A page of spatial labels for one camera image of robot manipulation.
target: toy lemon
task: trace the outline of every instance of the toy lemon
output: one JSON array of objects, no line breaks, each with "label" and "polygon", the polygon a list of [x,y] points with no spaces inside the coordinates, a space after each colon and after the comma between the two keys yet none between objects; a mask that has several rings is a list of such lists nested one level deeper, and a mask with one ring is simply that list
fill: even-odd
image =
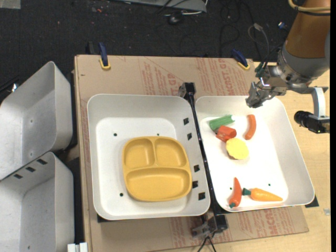
[{"label": "toy lemon", "polygon": [[226,150],[230,156],[237,160],[246,159],[249,155],[246,143],[239,138],[231,138],[227,140]]}]

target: white plastic container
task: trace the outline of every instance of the white plastic container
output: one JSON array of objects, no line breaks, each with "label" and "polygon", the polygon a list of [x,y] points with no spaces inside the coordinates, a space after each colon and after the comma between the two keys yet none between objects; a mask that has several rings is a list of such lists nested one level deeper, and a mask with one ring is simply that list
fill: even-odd
[{"label": "white plastic container", "polygon": [[71,171],[51,152],[0,182],[0,251],[65,252],[74,242]]},{"label": "white plastic container", "polygon": [[71,137],[70,83],[48,62],[0,105],[0,180]]},{"label": "white plastic container", "polygon": [[[195,110],[208,160],[214,192],[219,205],[229,212],[296,206],[309,204],[315,192],[296,141],[284,105],[278,98],[264,102],[263,107],[249,108],[246,96],[200,97]],[[236,129],[243,140],[249,157],[234,160],[228,156],[226,143],[215,137],[209,121],[232,114],[234,123],[227,126]],[[254,114],[257,129],[250,140],[244,135],[248,130],[248,114]],[[253,201],[243,196],[239,207],[230,208],[234,177],[241,188],[261,188],[283,198],[281,202]]]},{"label": "white plastic container", "polygon": [[[98,94],[88,102],[93,203],[107,220],[197,216],[210,205],[192,109],[177,96]],[[178,140],[187,153],[194,188],[166,202],[140,202],[127,193],[122,150],[136,137]]]}]

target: toy carrot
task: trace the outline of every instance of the toy carrot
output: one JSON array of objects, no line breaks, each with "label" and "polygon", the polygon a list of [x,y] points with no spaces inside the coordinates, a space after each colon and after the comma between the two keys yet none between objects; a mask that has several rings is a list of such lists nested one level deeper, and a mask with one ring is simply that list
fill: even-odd
[{"label": "toy carrot", "polygon": [[249,127],[248,127],[248,131],[246,132],[244,138],[245,140],[250,140],[256,132],[257,121],[256,121],[256,117],[253,114],[247,115],[247,119],[248,119]]},{"label": "toy carrot", "polygon": [[240,204],[240,201],[242,200],[242,187],[240,186],[240,183],[238,179],[234,178],[234,187],[233,187],[233,194],[229,200],[229,206],[230,208],[238,207]]},{"label": "toy carrot", "polygon": [[243,195],[250,195],[252,200],[260,202],[277,202],[283,200],[281,197],[260,188],[253,188],[252,190],[243,188]]},{"label": "toy carrot", "polygon": [[219,127],[216,137],[226,142],[227,140],[236,137],[237,131],[234,128],[222,125]]}]

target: wooden table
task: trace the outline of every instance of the wooden table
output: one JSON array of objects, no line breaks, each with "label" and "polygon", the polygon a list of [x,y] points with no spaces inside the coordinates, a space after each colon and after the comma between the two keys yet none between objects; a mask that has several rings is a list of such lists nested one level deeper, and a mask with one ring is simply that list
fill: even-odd
[{"label": "wooden table", "polygon": [[[80,115],[80,90],[78,89],[78,76],[75,74],[77,115]],[[327,71],[319,79],[315,80],[314,86],[330,86],[330,72]],[[325,94],[326,115],[330,115],[330,91]],[[302,234],[282,235],[270,238],[252,239],[246,241],[235,241],[216,244],[215,248],[225,252],[260,252],[260,251],[331,251],[331,216],[330,216],[330,135],[314,134],[306,128],[299,127],[294,121],[294,114],[299,111],[313,112],[312,96],[308,94],[297,94],[288,91],[283,97],[278,97],[284,104],[292,128],[297,138],[302,156],[308,168],[319,206],[302,207],[304,216],[308,223],[309,232]],[[79,137],[81,124],[79,120]],[[83,157],[83,150],[80,149],[80,156]],[[85,228],[85,238],[89,243],[91,251],[91,230],[89,221],[89,204],[87,202],[86,179],[82,177],[83,195],[83,222]],[[180,249],[162,250],[166,252],[196,252],[199,247],[186,247]],[[202,251],[213,251],[210,245],[206,245]]]}]

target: yellow plate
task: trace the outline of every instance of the yellow plate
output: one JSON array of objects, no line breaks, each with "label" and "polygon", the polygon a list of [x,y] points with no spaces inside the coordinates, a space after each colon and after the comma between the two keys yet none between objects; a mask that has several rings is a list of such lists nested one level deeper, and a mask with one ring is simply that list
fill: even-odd
[{"label": "yellow plate", "polygon": [[128,193],[143,202],[184,197],[192,187],[189,160],[179,141],[146,136],[128,141],[122,152]]}]

